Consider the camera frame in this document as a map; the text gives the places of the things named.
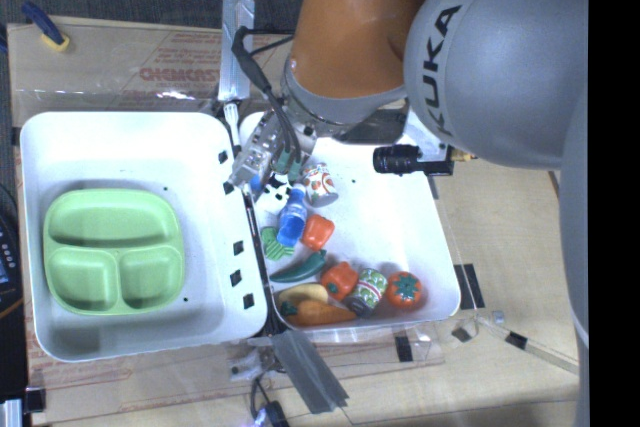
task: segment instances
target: wooden floor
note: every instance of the wooden floor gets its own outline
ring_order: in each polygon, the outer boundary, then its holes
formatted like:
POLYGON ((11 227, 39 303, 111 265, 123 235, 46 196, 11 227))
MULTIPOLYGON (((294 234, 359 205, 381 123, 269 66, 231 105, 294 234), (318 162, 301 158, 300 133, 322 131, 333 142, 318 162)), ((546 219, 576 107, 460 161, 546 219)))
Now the wooden floor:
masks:
MULTIPOLYGON (((349 395, 332 413, 309 414, 286 376, 265 379, 292 427, 572 425, 577 350, 549 174, 473 160, 436 185, 453 263, 473 265, 485 306, 415 331, 425 353, 410 363, 389 356, 386 342, 322 350, 349 395), (459 328, 468 341, 452 335, 459 328), (506 341, 509 334, 526 339, 525 348, 506 341)), ((34 422, 252 425, 248 381, 229 381, 230 354, 218 346, 64 365, 32 347, 32 384, 47 388, 47 409, 34 422)))

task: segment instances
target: dark green vegetable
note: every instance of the dark green vegetable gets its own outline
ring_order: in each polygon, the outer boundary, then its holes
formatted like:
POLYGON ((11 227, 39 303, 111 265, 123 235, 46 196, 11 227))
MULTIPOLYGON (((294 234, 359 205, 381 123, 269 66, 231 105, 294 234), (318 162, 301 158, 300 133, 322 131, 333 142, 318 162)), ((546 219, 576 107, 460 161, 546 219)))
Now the dark green vegetable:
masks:
POLYGON ((294 283, 296 281, 307 279, 322 270, 325 264, 324 255, 326 254, 327 251, 325 249, 316 251, 315 253, 312 253, 311 256, 309 256, 309 258, 307 258, 304 262, 284 269, 280 272, 276 272, 275 274, 269 276, 269 279, 271 279, 271 281, 275 281, 276 283, 294 283))

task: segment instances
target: can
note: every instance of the can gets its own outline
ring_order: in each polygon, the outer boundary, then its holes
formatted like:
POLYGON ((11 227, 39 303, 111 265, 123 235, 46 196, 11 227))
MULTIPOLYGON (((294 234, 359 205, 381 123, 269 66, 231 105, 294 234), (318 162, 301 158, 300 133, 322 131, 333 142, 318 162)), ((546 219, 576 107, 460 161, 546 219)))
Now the can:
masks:
POLYGON ((307 198, 312 206, 324 207, 338 199, 338 191, 324 162, 305 167, 302 176, 302 183, 306 187, 307 198))
POLYGON ((358 317, 367 318, 373 314, 389 285, 387 278, 375 269, 364 269, 353 291, 344 298, 344 305, 358 317))

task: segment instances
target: blue plastic bottle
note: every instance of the blue plastic bottle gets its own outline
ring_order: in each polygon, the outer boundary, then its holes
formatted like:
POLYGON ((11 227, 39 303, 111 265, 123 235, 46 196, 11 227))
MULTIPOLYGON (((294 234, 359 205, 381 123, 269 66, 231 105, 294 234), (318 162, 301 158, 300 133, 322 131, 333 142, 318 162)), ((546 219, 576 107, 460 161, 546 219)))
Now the blue plastic bottle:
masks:
POLYGON ((276 240, 283 246, 293 247, 302 237, 304 225, 307 222, 307 209, 303 200, 304 185, 297 183, 291 189, 287 204, 280 212, 280 229, 276 240))

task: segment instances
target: red tomato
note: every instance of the red tomato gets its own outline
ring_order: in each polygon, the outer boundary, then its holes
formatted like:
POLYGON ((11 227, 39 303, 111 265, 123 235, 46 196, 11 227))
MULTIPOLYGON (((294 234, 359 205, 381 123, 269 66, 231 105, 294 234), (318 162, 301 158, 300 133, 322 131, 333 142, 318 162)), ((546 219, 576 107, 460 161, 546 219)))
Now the red tomato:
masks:
POLYGON ((409 308, 422 297, 422 283, 410 272, 400 271, 389 276, 385 296, 397 308, 409 308))

